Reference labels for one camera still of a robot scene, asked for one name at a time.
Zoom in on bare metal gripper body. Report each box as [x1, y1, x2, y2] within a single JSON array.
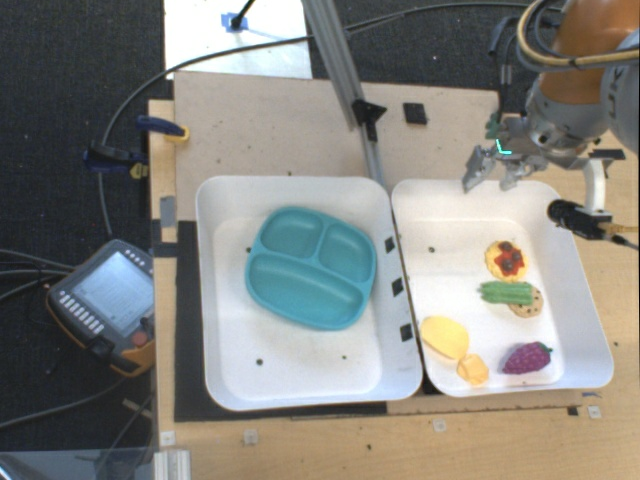
[[487, 114, 602, 170]]

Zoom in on white plastic tray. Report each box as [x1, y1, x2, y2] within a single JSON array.
[[390, 177, 616, 399], [194, 174, 424, 412]]

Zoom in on black block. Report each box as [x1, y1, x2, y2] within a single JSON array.
[[402, 101, 429, 126]]

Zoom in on green toy beans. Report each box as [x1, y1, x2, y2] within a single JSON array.
[[478, 280, 534, 307]]

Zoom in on brown toy biscuit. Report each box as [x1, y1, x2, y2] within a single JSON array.
[[508, 285, 545, 320]]

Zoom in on yellow toy lemon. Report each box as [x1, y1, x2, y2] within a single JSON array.
[[419, 314, 472, 362]]

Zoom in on purple toy grapes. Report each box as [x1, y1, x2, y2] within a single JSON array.
[[500, 341, 554, 376]]

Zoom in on small yellow toy lump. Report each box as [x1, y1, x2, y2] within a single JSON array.
[[455, 353, 491, 387]]

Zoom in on teal divided plate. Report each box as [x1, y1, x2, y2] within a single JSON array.
[[244, 205, 378, 332]]

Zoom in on brown flat board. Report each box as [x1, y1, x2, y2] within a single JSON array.
[[172, 70, 586, 417]]

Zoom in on black cylinder on white bracket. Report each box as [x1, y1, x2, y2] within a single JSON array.
[[546, 147, 627, 242]]

